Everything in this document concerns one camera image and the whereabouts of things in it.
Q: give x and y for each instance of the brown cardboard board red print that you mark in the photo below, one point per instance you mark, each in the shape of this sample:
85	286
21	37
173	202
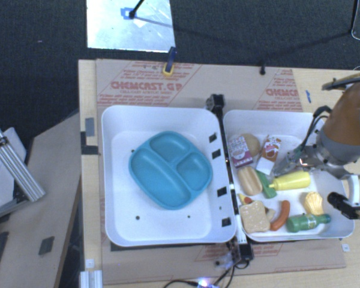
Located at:
156	82

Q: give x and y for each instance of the blue divided plate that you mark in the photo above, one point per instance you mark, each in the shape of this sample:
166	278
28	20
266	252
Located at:
168	169

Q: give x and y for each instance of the small beige lump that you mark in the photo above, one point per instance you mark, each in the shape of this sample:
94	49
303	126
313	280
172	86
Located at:
270	214

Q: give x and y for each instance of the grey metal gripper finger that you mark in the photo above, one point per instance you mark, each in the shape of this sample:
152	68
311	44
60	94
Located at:
283	169
285	158

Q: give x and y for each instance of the orange sausage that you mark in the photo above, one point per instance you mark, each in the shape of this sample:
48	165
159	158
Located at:
282	216

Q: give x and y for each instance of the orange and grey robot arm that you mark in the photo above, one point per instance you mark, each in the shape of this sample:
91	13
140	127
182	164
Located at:
345	121

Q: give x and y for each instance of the tan hot dog bun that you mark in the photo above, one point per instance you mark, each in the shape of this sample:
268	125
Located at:
249	181

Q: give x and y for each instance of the thin black and white rod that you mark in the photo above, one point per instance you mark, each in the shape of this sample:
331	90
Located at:
228	160

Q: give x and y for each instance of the black cylinder on white bracket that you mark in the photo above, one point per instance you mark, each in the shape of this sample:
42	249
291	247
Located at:
343	204

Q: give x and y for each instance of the white plastic tray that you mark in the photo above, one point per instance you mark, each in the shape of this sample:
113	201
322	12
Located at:
120	190
291	124

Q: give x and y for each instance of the green bottle with yellow label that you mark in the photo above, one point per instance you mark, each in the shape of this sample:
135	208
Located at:
304	222

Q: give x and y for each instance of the yellow ridged chip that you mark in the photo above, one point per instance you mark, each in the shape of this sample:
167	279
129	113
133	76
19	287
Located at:
314	203

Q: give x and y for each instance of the pink and white carton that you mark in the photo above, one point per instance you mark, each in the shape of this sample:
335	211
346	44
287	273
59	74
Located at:
240	151

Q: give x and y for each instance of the yellow mustard bottle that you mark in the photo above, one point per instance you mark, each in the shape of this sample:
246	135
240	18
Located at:
292	181

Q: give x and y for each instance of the tan bread roll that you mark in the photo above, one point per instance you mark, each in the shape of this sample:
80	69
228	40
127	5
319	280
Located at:
252	144

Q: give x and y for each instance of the dark green bottle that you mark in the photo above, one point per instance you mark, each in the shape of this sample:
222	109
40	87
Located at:
268	189

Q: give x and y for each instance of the orange and white carton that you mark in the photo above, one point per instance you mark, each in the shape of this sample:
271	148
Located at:
270	153

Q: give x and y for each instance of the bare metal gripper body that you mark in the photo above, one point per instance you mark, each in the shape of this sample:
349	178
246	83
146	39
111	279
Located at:
313	157

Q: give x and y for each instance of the tan bread slice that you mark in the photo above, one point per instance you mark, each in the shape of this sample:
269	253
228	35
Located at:
254	217

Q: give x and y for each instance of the yellow and red pizza slice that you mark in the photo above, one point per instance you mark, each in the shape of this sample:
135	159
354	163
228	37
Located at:
245	199

